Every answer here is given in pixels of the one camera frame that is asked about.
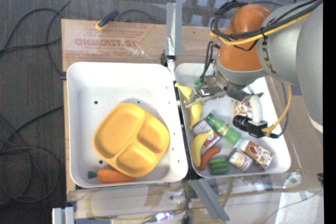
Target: green bottle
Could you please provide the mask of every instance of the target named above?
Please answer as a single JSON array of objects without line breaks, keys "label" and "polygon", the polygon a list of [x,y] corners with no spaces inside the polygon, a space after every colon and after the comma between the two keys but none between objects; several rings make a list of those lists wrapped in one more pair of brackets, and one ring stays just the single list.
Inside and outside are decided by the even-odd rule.
[{"label": "green bottle", "polygon": [[216,119],[211,113],[209,113],[209,115],[205,118],[205,121],[214,129],[217,134],[228,139],[229,142],[233,145],[236,145],[242,136],[225,121]]}]

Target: can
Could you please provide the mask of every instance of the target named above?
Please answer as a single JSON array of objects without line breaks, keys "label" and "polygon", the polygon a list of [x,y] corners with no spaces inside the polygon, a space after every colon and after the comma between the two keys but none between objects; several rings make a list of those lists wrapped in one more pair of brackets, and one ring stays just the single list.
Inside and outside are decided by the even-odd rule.
[{"label": "can", "polygon": [[249,156],[244,154],[244,152],[242,152],[242,151],[240,151],[236,148],[233,149],[233,151],[228,156],[227,160],[231,164],[233,164],[234,166],[236,166],[237,168],[242,170],[243,172],[245,172],[247,169],[249,169],[249,167],[251,166],[251,164],[253,162],[252,158],[250,158]]}]

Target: toy banana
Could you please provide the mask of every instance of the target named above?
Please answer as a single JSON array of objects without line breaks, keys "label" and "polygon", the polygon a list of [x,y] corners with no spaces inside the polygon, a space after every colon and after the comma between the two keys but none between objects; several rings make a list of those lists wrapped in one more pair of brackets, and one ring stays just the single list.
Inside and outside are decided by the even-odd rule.
[{"label": "toy banana", "polygon": [[[192,88],[188,86],[179,85],[178,83],[175,83],[175,87],[177,87],[182,92],[182,95],[185,99],[189,99],[190,93],[193,91]],[[200,120],[202,113],[202,104],[201,103],[193,104],[189,108],[189,110],[190,110],[190,125],[188,128],[189,130],[191,130],[193,126]]]},{"label": "toy banana", "polygon": [[198,134],[192,141],[190,146],[190,154],[191,154],[191,160],[195,167],[199,167],[201,165],[201,148],[206,139],[209,137],[209,135],[213,133],[214,131],[210,130],[207,133]]}]

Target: yellow cable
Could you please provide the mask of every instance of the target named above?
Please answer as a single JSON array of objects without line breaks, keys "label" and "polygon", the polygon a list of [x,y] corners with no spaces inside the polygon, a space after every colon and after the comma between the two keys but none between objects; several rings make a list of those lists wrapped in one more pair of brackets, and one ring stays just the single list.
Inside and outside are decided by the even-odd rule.
[{"label": "yellow cable", "polygon": [[[290,22],[288,22],[286,24],[280,25],[280,26],[278,26],[278,27],[276,27],[276,28],[274,28],[272,30],[269,30],[269,31],[265,32],[264,35],[268,36],[268,35],[273,34],[273,33],[277,32],[279,30],[282,30],[282,29],[284,29],[284,28],[286,28],[286,27],[288,27],[290,25],[293,25],[293,24],[295,24],[295,23],[297,23],[297,22],[299,22],[299,21],[301,21],[303,19],[306,19],[310,14],[311,14],[311,12],[306,13],[306,14],[304,14],[304,15],[296,18],[296,19],[291,20]],[[264,36],[262,34],[259,34],[257,36],[253,36],[253,37],[250,37],[250,38],[242,39],[241,41],[229,41],[229,40],[227,40],[227,39],[225,39],[223,37],[220,37],[220,36],[218,36],[218,37],[220,38],[220,40],[223,43],[225,43],[227,45],[232,45],[233,46],[233,45],[246,44],[246,43],[249,43],[251,41],[255,41],[255,40],[259,39],[259,38],[263,38]]]},{"label": "yellow cable", "polygon": [[292,89],[291,89],[289,84],[287,84],[287,88],[288,88],[288,101],[287,101],[287,105],[285,107],[285,110],[283,111],[282,115],[279,117],[279,119],[273,125],[271,125],[270,127],[266,127],[266,128],[261,129],[264,133],[271,134],[271,132],[275,129],[275,127],[282,121],[284,116],[287,114],[287,112],[289,110],[291,100],[292,100]]}]

